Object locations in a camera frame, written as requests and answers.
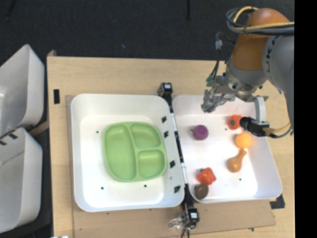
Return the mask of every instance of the toy food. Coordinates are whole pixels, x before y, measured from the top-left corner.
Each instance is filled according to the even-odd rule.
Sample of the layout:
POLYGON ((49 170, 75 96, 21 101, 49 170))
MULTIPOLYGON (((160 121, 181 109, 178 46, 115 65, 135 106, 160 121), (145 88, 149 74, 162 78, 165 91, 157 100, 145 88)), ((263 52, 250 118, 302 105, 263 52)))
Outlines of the toy food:
POLYGON ((202 170, 199 174, 196 175, 196 178, 200 183, 207 185, 211 185, 216 180, 216 177, 214 176, 211 168, 206 168, 202 170))
POLYGON ((248 148, 252 145, 252 137, 248 133, 242 132, 236 137, 236 145, 239 148, 248 148))
POLYGON ((209 192, 208 185, 201 183, 194 187, 194 192, 197 199, 203 199, 208 195, 208 192, 209 192))
POLYGON ((197 125, 193 129, 193 136, 197 140, 204 140, 208 136, 208 129, 204 125, 197 125))
POLYGON ((241 118, 242 118, 242 116, 240 116, 240 115, 232 115, 227 121, 229 128, 230 129, 239 128, 241 118))
POLYGON ((244 150, 243 148, 240 149, 239 154, 230 159, 229 163, 228 163, 228 169, 231 172, 238 172, 241 170, 241 166, 242 166, 242 160, 243 157, 247 154, 246 150, 244 150))

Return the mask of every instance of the white plastic box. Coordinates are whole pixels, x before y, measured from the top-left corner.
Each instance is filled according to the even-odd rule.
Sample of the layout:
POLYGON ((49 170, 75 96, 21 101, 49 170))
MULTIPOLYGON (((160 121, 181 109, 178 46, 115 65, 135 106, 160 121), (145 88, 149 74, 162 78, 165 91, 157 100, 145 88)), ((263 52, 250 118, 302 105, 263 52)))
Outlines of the white plastic box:
POLYGON ((25 128, 42 118, 44 73, 29 45, 0 67, 0 233, 34 221, 40 210, 43 151, 25 128))
POLYGON ((240 172, 231 173, 226 167, 228 159, 238 154, 233 138, 241 132, 241 129, 227 129, 226 119, 232 114, 255 117, 254 104, 236 100, 205 114, 200 108, 202 101, 202 96, 175 97, 174 119, 167 102, 155 95, 81 94, 74 97, 69 112, 76 203, 85 211, 176 206, 184 199, 185 177, 195 198, 194 187, 199 184, 196 174, 206 167, 213 169, 217 180, 210 186, 207 197, 197 200, 199 202, 278 197, 282 186, 265 137, 253 136, 254 143, 247 149, 240 172), (120 182, 107 172, 102 131, 108 125, 126 121, 151 123, 162 136, 168 131, 169 136, 164 138, 168 167, 161 177, 146 182, 120 182), (207 139, 193 138, 191 129, 198 124, 209 129, 207 139), (176 146, 176 129, 184 167, 176 146))

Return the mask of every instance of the wooden table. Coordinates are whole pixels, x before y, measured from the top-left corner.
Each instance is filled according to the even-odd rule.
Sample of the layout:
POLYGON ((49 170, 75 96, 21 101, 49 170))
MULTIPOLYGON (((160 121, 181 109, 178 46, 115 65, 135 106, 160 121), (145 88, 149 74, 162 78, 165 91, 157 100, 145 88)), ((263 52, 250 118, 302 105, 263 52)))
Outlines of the wooden table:
MULTIPOLYGON (((81 93, 154 94, 162 82, 172 83, 174 95, 203 95, 214 65, 201 60, 48 57, 54 236, 180 237, 180 231, 168 229, 167 221, 181 214, 181 207, 103 213, 79 209, 72 196, 65 99, 81 93)), ((222 62, 218 74, 224 70, 222 62)), ((269 95, 266 118, 271 127, 288 123, 285 98, 278 90, 266 82, 256 94, 269 95)), ((295 237, 294 136, 269 139, 269 144, 286 207, 271 210, 269 200, 195 204, 201 221, 191 237, 295 237)))

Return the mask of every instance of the green plate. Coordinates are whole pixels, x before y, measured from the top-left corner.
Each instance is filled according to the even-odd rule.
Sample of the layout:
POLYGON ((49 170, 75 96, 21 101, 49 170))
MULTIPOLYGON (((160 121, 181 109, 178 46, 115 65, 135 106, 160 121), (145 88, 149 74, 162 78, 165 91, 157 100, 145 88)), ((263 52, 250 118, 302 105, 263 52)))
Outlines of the green plate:
POLYGON ((119 181, 141 181, 161 176, 167 166, 160 131, 145 122, 121 122, 103 134, 106 166, 119 181))

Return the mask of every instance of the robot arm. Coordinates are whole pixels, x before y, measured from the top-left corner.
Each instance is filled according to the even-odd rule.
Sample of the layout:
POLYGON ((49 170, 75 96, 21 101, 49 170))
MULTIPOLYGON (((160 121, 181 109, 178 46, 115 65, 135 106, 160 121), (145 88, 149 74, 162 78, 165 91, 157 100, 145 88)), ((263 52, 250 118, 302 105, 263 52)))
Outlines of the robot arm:
MULTIPOLYGON (((276 10, 244 7, 227 13, 227 25, 239 33, 226 73, 217 76, 217 65, 207 78, 202 109, 212 112, 217 106, 236 97, 245 102, 254 102, 261 110, 261 101, 253 93, 269 80, 283 91, 291 127, 294 130, 294 23, 276 10), (243 12, 251 12, 244 25, 236 23, 243 12)), ((216 39, 216 48, 221 42, 216 39)), ((267 124, 261 124, 261 113, 256 120, 242 119, 241 125, 258 136, 268 135, 267 124)))

